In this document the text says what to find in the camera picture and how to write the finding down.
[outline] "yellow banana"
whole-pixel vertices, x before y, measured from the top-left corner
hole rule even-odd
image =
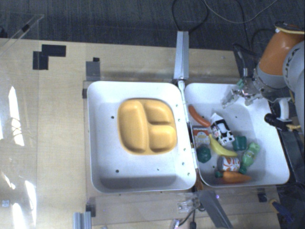
[[[220,156],[228,156],[228,157],[236,157],[237,153],[228,149],[225,149],[223,146],[221,146],[213,137],[212,134],[209,134],[210,140],[211,140],[211,148],[212,150],[220,155]]]

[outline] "toy bottle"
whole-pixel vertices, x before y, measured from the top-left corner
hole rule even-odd
[[[244,152],[242,156],[242,164],[239,169],[240,173],[247,173],[247,168],[253,164],[255,157],[257,156],[260,149],[260,146],[256,143],[249,144],[248,149]]]

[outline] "orange carrot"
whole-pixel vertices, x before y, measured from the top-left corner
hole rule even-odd
[[[203,125],[204,127],[209,127],[211,123],[205,119],[203,119],[195,110],[192,105],[189,105],[189,112],[190,115],[197,121],[199,124]]]
[[[224,171],[223,180],[225,183],[242,183],[251,180],[251,177],[235,171]]]

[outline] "red sausage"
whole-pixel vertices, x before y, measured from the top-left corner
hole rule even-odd
[[[205,119],[203,119],[195,110],[192,105],[189,105],[189,112],[190,115],[197,121],[199,124],[203,125],[204,127],[209,127],[211,123]]]

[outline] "table surface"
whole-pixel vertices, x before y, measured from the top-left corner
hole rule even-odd
[[[41,51],[42,44],[66,45],[66,57],[49,57],[49,70],[33,71],[33,51]],[[12,190],[5,180],[5,177],[14,180],[14,176],[20,176],[22,170],[31,171],[27,175],[35,187],[36,228],[72,228],[73,213],[84,212],[87,198],[81,93],[83,81],[86,80],[85,64],[86,61],[92,61],[93,57],[100,58],[101,71],[112,77],[115,77],[115,73],[121,73],[122,78],[130,77],[132,72],[139,73],[136,77],[141,77],[141,74],[170,76],[173,73],[175,48],[20,40],[2,56],[1,67],[9,68],[13,64],[15,68],[9,74],[20,75],[19,80],[14,81],[16,92],[23,91],[23,96],[26,96],[26,101],[18,103],[20,119],[25,116],[26,123],[38,131],[35,137],[37,143],[32,145],[36,149],[12,153],[0,146],[0,171],[5,174],[5,167],[10,167],[12,157],[19,167],[18,171],[11,173],[11,177],[1,174],[4,179],[0,178],[0,198],[11,202],[8,208],[0,207],[1,227],[14,228],[13,202],[27,198],[24,189],[18,190],[16,187]],[[226,83],[235,83],[239,78],[232,52],[192,49],[190,76],[196,81],[199,77],[203,82]],[[26,109],[31,101],[37,102],[37,109]],[[29,166],[31,160],[34,163],[32,167]],[[266,194],[269,199],[278,198],[274,187],[269,188]],[[268,203],[259,203],[255,193],[224,195],[220,202],[234,228],[280,228],[276,214]],[[170,203],[164,203],[163,206],[172,209]],[[28,214],[23,216],[25,221],[28,217],[33,217]],[[128,218],[128,211],[112,215],[115,216],[134,221]],[[196,222],[197,228],[214,228],[206,212],[196,213]],[[170,223],[170,219],[163,219],[107,226],[109,229],[166,229]]]

